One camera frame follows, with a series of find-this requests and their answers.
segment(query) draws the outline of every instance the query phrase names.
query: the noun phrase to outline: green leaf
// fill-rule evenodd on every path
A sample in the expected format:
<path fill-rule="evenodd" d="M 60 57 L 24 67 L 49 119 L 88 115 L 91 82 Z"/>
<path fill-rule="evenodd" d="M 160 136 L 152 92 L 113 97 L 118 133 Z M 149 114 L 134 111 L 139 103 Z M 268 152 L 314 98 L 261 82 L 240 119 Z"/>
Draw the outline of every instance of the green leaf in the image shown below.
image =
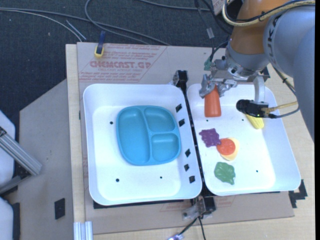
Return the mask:
<path fill-rule="evenodd" d="M 226 162 L 217 162 L 214 168 L 214 175 L 222 182 L 235 184 L 235 168 Z"/>

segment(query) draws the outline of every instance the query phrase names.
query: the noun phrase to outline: white tray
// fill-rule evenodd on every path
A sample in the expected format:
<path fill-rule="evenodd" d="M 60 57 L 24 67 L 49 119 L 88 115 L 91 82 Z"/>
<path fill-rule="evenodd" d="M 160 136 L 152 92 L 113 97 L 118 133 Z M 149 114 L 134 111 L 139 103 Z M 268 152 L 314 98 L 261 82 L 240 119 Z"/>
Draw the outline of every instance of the white tray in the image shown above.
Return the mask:
<path fill-rule="evenodd" d="M 202 180 L 185 98 L 169 84 L 104 84 L 83 92 L 90 195 L 109 206 L 139 202 L 192 199 Z M 176 112 L 178 105 L 182 109 Z M 179 127 L 181 153 L 173 161 L 137 166 L 121 155 L 117 136 L 118 113 L 130 106 L 160 106 L 169 110 Z"/>
<path fill-rule="evenodd" d="M 252 84 L 239 84 L 220 98 L 220 117 L 205 117 L 204 99 L 199 96 L 200 84 L 187 90 L 196 138 L 207 188 L 218 196 L 291 191 L 301 183 L 283 122 L 280 118 L 264 118 L 264 128 L 255 129 L 246 116 L 236 109 L 238 100 L 252 100 Z M 272 92 L 265 89 L 265 100 L 270 107 L 277 106 Z M 206 147 L 199 133 L 215 128 L 219 138 L 236 138 L 240 143 L 237 157 L 227 161 L 215 146 Z M 217 162 L 232 165 L 235 170 L 234 185 L 222 182 L 214 175 Z"/>

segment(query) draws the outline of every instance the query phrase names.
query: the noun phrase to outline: black carpet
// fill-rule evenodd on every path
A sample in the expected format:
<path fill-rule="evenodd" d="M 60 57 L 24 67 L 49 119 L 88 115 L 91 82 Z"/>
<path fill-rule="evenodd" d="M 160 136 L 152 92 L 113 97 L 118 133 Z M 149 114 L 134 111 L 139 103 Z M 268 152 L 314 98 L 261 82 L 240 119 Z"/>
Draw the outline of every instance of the black carpet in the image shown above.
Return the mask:
<path fill-rule="evenodd" d="M 79 40 L 65 27 L 46 17 L 71 28 L 68 21 L 86 38 L 82 38 L 84 42 L 99 41 L 101 29 L 91 22 L 73 18 L 86 19 L 87 1 L 0 0 L 2 8 L 32 9 L 35 10 L 32 13 L 45 16 L 0 10 L 0 111 L 9 119 L 16 118 L 20 110 L 66 78 L 65 46 Z M 195 8 L 194 0 L 147 1 Z M 211 46 L 206 26 L 196 10 L 164 8 L 137 0 L 92 0 L 87 12 L 94 21 L 139 32 L 172 46 Z M 228 34 L 217 25 L 212 15 L 205 12 L 203 16 L 212 27 L 216 42 L 225 41 Z M 222 24 L 227 31 L 232 31 L 229 25 Z M 106 43 L 162 44 L 119 29 L 108 29 L 135 39 L 107 33 Z"/>

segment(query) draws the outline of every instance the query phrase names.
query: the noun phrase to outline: blue clamp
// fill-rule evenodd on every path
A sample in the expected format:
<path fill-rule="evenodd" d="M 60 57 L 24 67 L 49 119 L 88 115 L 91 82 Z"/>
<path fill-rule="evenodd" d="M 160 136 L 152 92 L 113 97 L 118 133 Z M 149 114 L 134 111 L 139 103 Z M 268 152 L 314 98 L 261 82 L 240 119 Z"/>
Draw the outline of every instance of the blue clamp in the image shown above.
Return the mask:
<path fill-rule="evenodd" d="M 97 58 L 101 58 L 102 55 L 104 54 L 104 51 L 105 51 L 105 49 L 104 49 L 105 38 L 106 38 L 106 31 L 101 31 L 99 43 L 95 47 L 95 50 L 94 50 L 94 56 L 96 56 Z"/>

